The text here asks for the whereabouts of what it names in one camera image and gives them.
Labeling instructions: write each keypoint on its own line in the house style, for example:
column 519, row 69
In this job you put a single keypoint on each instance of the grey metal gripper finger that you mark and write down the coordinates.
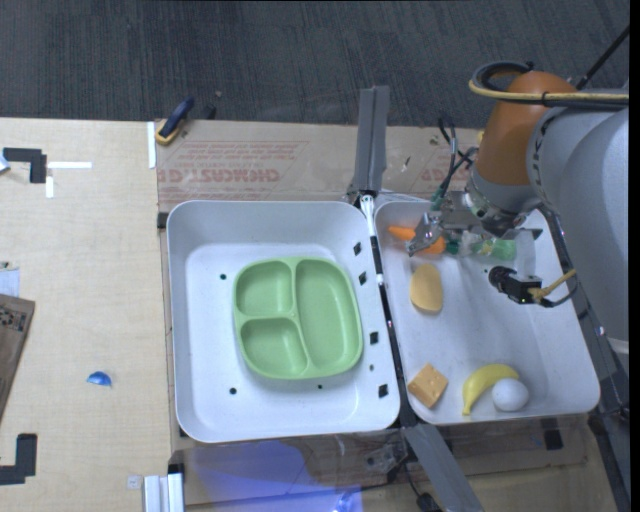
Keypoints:
column 420, row 237
column 437, row 230

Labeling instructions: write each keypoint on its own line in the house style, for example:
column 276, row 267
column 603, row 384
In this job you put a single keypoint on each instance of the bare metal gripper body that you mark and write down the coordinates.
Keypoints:
column 457, row 212

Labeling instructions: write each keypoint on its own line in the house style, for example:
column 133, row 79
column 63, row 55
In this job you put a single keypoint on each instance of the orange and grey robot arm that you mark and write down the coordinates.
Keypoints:
column 575, row 165

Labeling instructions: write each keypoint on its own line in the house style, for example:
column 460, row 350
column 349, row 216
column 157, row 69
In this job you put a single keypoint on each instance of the orange carrot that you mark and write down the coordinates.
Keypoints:
column 401, row 232

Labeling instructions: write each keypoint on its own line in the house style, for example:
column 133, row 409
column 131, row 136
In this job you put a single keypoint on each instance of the yellow oval bread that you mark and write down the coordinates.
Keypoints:
column 426, row 290

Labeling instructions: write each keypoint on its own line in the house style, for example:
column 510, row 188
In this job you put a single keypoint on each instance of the clear green plastic bottle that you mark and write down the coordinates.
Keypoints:
column 497, row 249

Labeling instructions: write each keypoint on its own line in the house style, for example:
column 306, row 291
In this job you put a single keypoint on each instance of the white plastic tray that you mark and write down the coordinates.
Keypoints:
column 500, row 335
column 210, row 320

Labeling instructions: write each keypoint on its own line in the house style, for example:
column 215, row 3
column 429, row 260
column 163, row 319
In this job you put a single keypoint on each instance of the green divided plate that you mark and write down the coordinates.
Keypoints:
column 320, row 310

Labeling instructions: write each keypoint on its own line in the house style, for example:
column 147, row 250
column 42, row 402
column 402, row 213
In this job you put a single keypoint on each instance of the orange square biscuit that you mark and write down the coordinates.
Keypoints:
column 428, row 385

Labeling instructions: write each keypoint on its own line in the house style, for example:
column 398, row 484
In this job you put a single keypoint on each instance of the yellow banana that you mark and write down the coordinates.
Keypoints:
column 482, row 381

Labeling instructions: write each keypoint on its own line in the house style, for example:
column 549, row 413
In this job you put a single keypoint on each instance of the brown cardboard board red print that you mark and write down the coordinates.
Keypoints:
column 260, row 165

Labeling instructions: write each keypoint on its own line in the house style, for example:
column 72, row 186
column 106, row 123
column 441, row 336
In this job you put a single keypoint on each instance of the white egg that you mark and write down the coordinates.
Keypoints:
column 510, row 395

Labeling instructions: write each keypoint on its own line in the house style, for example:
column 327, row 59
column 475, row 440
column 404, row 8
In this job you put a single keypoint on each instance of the small blue piece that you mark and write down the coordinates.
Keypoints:
column 100, row 378

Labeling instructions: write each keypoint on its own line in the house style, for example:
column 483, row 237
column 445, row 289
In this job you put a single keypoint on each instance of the brown cardboard sheet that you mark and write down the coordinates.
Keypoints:
column 12, row 340

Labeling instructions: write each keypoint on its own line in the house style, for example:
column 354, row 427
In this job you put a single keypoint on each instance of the black cylinder on white bracket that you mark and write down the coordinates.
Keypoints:
column 515, row 285

